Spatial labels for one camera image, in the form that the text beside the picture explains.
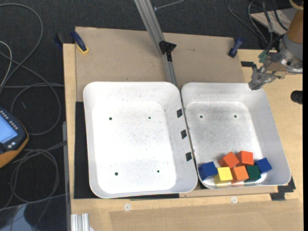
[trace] orange block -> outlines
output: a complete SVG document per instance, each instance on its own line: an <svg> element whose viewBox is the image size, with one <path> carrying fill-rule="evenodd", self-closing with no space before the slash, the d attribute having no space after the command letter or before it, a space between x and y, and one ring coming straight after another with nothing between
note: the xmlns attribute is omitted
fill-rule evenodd
<svg viewBox="0 0 308 231"><path fill-rule="evenodd" d="M247 173L245 166L239 166L239 167L232 168L231 174L233 177L233 180L231 181L231 183L244 182L245 180L249 179L249 175Z"/></svg>
<svg viewBox="0 0 308 231"><path fill-rule="evenodd" d="M254 165L254 154L252 152L240 151L236 154L236 157L240 160L238 166L249 166Z"/></svg>
<svg viewBox="0 0 308 231"><path fill-rule="evenodd" d="M234 166L238 165L240 161L237 159L233 152L229 152L222 159L220 159L218 163L222 167L233 168Z"/></svg>

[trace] blue block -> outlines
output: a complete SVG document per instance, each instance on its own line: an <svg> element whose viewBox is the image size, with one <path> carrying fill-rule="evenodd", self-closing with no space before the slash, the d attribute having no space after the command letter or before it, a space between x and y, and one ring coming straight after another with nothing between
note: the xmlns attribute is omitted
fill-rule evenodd
<svg viewBox="0 0 308 231"><path fill-rule="evenodd" d="M214 176L218 174L217 168L215 167L214 162L209 162L202 164L198 167L199 175L202 180L205 180L208 177Z"/></svg>
<svg viewBox="0 0 308 231"><path fill-rule="evenodd" d="M268 162L267 158L264 157L263 159L260 159L258 161L255 161L255 165L257 165L260 169L260 173L265 173L267 171L270 171L272 169L270 163Z"/></svg>

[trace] black clamp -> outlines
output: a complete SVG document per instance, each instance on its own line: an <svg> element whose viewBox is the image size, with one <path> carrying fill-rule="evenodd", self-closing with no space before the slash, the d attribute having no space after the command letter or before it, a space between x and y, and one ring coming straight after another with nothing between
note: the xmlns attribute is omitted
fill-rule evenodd
<svg viewBox="0 0 308 231"><path fill-rule="evenodd" d="M160 41L159 43L160 50L162 51L162 54L167 56L168 62L172 62L171 52L176 47L176 44L168 43L166 41Z"/></svg>

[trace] yellow block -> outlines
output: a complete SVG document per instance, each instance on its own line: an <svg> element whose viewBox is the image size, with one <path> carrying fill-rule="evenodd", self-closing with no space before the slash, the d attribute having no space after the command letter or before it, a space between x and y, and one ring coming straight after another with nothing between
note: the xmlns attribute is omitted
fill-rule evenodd
<svg viewBox="0 0 308 231"><path fill-rule="evenodd" d="M217 171L218 174L214 177L214 182L216 185L225 184L233 180L229 167L218 167Z"/></svg>

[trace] metal bar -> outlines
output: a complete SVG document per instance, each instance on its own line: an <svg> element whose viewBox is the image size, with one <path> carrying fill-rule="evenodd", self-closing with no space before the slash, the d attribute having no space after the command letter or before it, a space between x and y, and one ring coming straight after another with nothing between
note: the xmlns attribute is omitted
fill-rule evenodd
<svg viewBox="0 0 308 231"><path fill-rule="evenodd" d="M159 43L161 41L165 41L165 38L162 33L162 29L160 28L151 1L150 0L134 0L134 1L137 5L140 16L156 48L157 53L163 54L160 49ZM166 54L163 54L163 58L165 63L167 81L171 82L174 85L177 85L172 62L168 61Z"/></svg>

